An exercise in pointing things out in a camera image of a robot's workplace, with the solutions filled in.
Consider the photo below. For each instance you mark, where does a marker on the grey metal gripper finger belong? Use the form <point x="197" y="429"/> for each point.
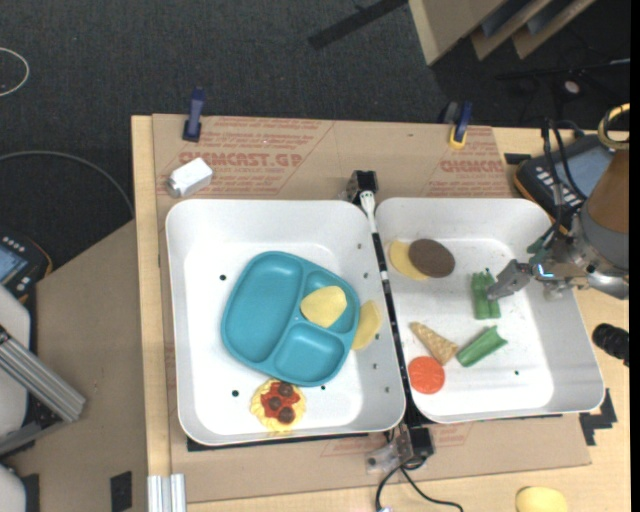
<point x="507" y="289"/>
<point x="517" y="270"/>

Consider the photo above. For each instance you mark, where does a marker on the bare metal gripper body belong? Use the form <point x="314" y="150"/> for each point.
<point x="565" y="272"/>

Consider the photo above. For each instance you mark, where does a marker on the green asparagus bundle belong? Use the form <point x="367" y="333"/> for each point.
<point x="481" y="305"/>

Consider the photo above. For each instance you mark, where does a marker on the green celery stick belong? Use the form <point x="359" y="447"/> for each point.
<point x="480" y="347"/>

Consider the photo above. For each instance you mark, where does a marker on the white plastic tray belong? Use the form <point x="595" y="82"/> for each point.
<point x="210" y="320"/>
<point x="530" y="350"/>

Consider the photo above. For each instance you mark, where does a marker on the brown round biscuit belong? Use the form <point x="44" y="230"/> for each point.
<point x="431" y="258"/>

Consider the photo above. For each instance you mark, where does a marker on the tan waffle cone wedge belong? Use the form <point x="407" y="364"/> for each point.
<point x="437" y="342"/>

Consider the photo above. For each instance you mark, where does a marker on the yellow round slice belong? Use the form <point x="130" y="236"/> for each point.
<point x="399" y="260"/>

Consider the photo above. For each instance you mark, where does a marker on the orange round slice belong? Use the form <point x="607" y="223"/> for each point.
<point x="426" y="375"/>

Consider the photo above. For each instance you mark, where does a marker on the thin black and white rod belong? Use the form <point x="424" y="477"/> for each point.
<point x="385" y="272"/>

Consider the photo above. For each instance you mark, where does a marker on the yellow potato chip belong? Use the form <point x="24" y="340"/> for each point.
<point x="324" y="306"/>
<point x="369" y="325"/>

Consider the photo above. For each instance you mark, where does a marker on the yellow lemon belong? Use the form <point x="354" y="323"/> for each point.
<point x="541" y="500"/>

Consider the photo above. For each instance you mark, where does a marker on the brown cardboard board red print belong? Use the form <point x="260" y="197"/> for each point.
<point x="320" y="165"/>

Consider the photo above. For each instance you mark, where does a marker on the blue divided plate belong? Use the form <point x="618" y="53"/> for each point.
<point x="262" y="310"/>

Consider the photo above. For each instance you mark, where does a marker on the yellow spaghetti with meatballs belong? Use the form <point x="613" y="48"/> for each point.
<point x="277" y="405"/>

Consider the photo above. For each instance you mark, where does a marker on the white carton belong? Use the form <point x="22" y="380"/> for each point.
<point x="190" y="177"/>

